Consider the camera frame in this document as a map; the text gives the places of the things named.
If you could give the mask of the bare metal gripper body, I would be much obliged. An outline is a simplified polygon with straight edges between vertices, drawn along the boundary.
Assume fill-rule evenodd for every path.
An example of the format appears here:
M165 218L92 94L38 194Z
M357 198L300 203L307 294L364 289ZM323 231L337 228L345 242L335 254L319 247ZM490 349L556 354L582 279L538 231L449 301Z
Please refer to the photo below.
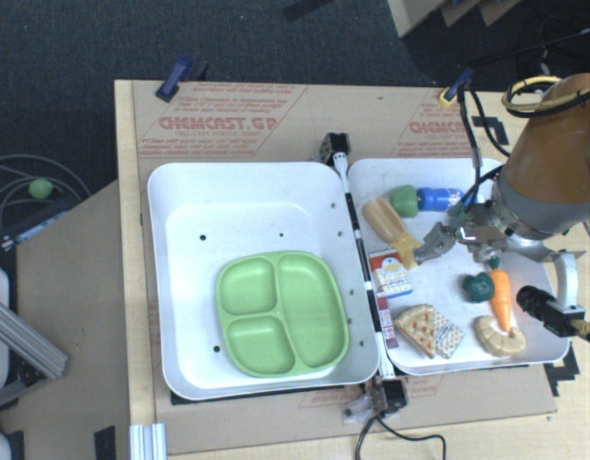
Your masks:
M475 247L489 246L503 253L516 253L532 261L549 261L550 249L544 241L549 233L537 230L515 217L499 202L475 203L451 208L450 226L457 241L472 254Z

